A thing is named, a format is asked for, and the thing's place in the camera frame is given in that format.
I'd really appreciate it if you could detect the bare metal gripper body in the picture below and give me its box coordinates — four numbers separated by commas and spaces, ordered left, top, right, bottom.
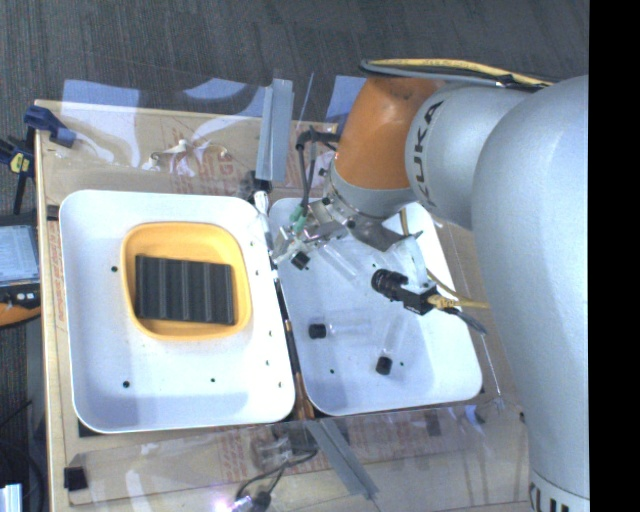
299, 197, 424, 254

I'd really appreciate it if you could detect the clear plastic bottle black cap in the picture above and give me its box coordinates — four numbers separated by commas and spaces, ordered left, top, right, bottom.
290, 242, 359, 287
307, 310, 374, 341
374, 312, 407, 377

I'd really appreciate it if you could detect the yellow bowl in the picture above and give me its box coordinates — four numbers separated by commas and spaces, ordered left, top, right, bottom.
119, 221, 253, 343

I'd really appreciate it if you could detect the black ribbed block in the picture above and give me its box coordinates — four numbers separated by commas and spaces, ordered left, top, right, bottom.
133, 253, 237, 327

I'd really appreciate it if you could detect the white plastic tray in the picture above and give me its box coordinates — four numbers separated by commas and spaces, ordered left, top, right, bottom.
58, 188, 297, 435
267, 196, 485, 418

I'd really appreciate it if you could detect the brown cardboard board red print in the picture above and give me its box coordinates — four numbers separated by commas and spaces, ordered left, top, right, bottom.
33, 99, 531, 512

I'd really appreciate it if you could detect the black cylinder on white bracket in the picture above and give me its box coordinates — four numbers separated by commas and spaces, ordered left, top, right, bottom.
370, 234, 440, 317

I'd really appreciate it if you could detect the black block with thin wires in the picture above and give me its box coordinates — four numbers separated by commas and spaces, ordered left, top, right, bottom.
269, 423, 304, 454

